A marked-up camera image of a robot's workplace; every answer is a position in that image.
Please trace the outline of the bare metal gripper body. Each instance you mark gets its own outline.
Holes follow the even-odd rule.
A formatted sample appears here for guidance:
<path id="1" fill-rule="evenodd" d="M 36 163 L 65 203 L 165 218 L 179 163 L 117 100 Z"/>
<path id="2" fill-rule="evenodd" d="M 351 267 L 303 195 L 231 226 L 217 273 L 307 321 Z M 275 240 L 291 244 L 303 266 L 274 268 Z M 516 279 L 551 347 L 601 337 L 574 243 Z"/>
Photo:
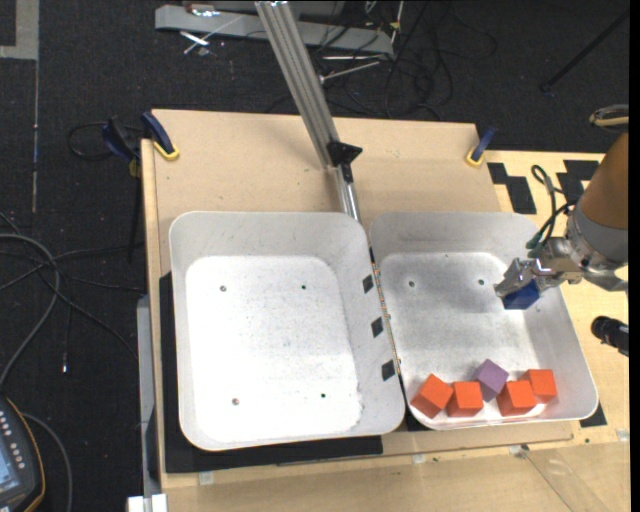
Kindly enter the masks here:
<path id="1" fill-rule="evenodd" d="M 534 265 L 538 274 L 563 273 L 569 284 L 583 280 L 608 292 L 627 292 L 628 282 L 616 275 L 625 263 L 611 259 L 586 243 L 574 244 L 566 237 L 552 237 Z"/>

